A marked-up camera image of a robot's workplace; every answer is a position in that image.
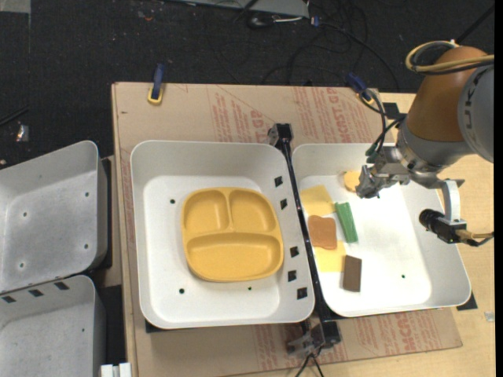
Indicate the black cylinder on white bracket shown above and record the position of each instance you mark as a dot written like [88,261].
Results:
[442,223]

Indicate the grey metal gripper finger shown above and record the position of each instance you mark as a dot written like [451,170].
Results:
[376,191]
[363,183]

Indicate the orange round biscuit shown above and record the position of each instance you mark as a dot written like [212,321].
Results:
[351,181]

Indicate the brown bread slice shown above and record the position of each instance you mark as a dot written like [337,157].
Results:
[323,232]

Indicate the brown chocolate bar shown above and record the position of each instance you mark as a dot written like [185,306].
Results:
[352,274]

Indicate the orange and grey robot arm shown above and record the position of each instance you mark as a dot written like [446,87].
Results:
[440,108]

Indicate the yellow cheese slice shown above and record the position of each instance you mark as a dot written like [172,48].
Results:
[316,200]
[328,259]

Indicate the brown cardboard board red print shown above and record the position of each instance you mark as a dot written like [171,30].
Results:
[220,108]

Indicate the green stick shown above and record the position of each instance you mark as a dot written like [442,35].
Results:
[346,222]

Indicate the yellow divided plate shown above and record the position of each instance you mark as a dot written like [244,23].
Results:
[232,246]

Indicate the white plastic tray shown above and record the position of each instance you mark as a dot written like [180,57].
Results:
[47,214]
[165,249]
[47,328]
[393,257]

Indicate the thin black and white rod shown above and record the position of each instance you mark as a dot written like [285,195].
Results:
[307,238]

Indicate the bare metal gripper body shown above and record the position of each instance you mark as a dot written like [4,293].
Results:
[391,171]

